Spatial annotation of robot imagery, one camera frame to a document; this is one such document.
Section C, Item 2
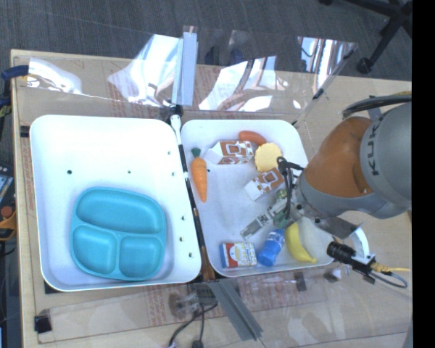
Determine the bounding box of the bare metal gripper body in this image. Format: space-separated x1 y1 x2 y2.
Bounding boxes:
257 194 364 241

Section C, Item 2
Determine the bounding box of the white plastic tray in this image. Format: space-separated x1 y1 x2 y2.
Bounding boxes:
28 114 203 292
180 118 340 278

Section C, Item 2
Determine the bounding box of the red and yellow packet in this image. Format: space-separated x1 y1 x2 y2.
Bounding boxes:
219 242 258 269

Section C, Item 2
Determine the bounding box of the blue plastic bottle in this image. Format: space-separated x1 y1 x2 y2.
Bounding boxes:
257 229 286 268

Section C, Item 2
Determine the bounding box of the white and orange carton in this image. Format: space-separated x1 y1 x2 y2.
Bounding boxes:
244 167 287 202
206 140 255 166

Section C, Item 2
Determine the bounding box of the yellow banana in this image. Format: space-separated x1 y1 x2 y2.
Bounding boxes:
285 222 318 265

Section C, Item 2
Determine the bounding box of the yellow round biscuit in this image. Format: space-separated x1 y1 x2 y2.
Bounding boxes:
254 142 283 174

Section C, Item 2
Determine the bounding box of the orange toy carrot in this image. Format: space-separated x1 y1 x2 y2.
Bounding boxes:
190 147 208 203

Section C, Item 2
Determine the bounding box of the orange toy sausage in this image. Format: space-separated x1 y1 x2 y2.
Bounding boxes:
238 130 268 146

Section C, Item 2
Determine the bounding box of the blue divided plate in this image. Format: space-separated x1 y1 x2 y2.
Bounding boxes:
70 186 167 281

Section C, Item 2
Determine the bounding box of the brown cardboard board, red print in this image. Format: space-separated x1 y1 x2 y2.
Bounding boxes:
14 57 329 335

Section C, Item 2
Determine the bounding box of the black office chair base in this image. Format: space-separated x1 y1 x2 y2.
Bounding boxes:
318 0 413 75

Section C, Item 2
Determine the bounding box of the black cylinder on white bracket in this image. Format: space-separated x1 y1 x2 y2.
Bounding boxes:
326 227 377 277

